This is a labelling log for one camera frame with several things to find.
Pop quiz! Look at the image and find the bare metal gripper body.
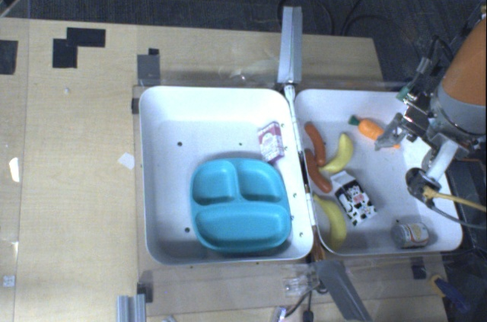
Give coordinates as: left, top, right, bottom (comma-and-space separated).
402, 91, 477, 160

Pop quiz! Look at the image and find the orange carrot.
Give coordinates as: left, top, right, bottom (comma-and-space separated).
348, 114, 402, 150

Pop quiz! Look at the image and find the yellow banana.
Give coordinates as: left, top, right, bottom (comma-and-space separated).
318, 132, 355, 174
312, 193, 349, 253

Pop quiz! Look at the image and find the white plastic tray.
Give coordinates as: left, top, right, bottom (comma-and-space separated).
294, 88, 465, 257
138, 85, 315, 266

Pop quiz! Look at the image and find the brown sausage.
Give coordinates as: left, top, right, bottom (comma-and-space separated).
304, 121, 328, 167
304, 148, 333, 195

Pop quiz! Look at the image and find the cow print carton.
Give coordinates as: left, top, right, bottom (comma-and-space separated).
329, 171, 378, 228

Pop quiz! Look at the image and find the grey small can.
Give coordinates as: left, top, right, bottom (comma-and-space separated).
390, 222, 430, 250

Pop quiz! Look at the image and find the pink and white carton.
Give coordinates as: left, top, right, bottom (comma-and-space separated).
256, 120, 287, 164

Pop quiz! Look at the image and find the blue divided plate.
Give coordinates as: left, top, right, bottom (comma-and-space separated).
189, 158, 293, 254

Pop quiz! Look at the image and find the black cylinder on white bracket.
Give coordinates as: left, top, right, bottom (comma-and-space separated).
405, 139, 460, 204

